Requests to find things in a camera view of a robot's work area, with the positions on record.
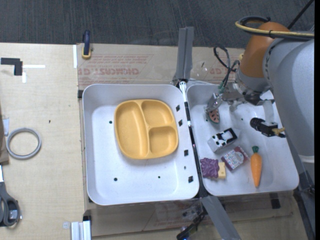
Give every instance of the white plastic piece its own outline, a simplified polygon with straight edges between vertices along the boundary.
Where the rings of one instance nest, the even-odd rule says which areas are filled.
[[[91,222],[86,220],[83,222],[83,240],[91,240]]]
[[[265,122],[267,124],[273,123],[275,121],[275,113],[274,113],[274,108],[271,100],[266,100],[263,103],[263,109],[264,109]]]
[[[73,68],[78,67],[78,59],[77,59],[77,46],[73,45]]]
[[[2,119],[4,136],[9,134],[9,118]]]
[[[299,155],[301,161],[303,163],[308,163],[308,164],[314,164],[315,163],[315,156],[311,155],[311,156],[307,156],[307,155]]]
[[[81,236],[80,227],[81,227],[81,225],[78,221],[71,223],[71,228],[70,228],[70,239],[71,240],[83,240],[83,237],[80,238],[80,236]]]
[[[27,73],[26,72],[22,72],[22,83],[26,83],[27,82]]]
[[[45,69],[46,65],[23,65],[23,69]]]

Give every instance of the gray carpet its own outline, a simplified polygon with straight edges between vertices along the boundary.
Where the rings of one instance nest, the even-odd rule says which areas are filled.
[[[75,44],[85,30],[100,44],[178,44],[179,28],[194,27],[194,46],[244,48],[250,35],[235,21],[270,17],[286,27],[309,0],[0,0],[0,42]],[[315,2],[291,30],[308,31]]]

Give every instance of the tape roll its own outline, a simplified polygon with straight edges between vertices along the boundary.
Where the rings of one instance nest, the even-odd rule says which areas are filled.
[[[35,148],[35,150],[29,154],[26,154],[26,155],[16,154],[10,148],[10,142],[11,142],[12,138],[20,133],[31,133],[36,137],[36,139],[38,141],[38,145]],[[26,160],[26,159],[34,157],[39,152],[39,150],[41,148],[41,138],[40,138],[39,133],[37,133],[34,129],[27,128],[27,127],[17,128],[9,133],[8,138],[6,139],[6,148],[9,152],[10,156],[12,156],[13,158],[19,159],[19,160]]]

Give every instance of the purple package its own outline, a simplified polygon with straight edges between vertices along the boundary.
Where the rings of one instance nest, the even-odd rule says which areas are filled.
[[[202,176],[205,178],[218,178],[219,161],[218,159],[200,159]]]
[[[232,172],[234,169],[249,160],[247,153],[240,147],[236,146],[232,151],[226,153],[221,157],[225,166]]]

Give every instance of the white tray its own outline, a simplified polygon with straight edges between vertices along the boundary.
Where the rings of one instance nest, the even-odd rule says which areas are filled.
[[[172,154],[136,160],[121,153],[114,112],[120,103],[135,99],[157,99],[171,108],[179,139]],[[178,88],[169,84],[93,84],[84,90],[82,102],[87,193],[94,203],[106,206],[186,200],[198,193],[195,157]]]
[[[252,146],[258,146],[262,156],[262,174],[260,186],[255,187],[251,174],[250,161],[230,172],[226,168],[226,179],[203,178],[206,190],[215,196],[246,195],[264,192],[290,191],[299,183],[299,175],[291,155],[288,142],[277,136],[266,137],[250,126],[254,117],[265,118],[262,106],[249,103],[241,104],[234,112],[229,111],[226,102],[219,107],[220,123],[206,121],[204,107],[207,106],[213,92],[218,90],[215,84],[192,85],[187,89],[191,124],[199,159],[218,159],[236,146],[241,146],[248,155],[252,155]],[[274,120],[282,127],[276,105],[273,104]],[[207,144],[210,136],[228,128],[240,129],[239,138],[230,146],[214,153]]]

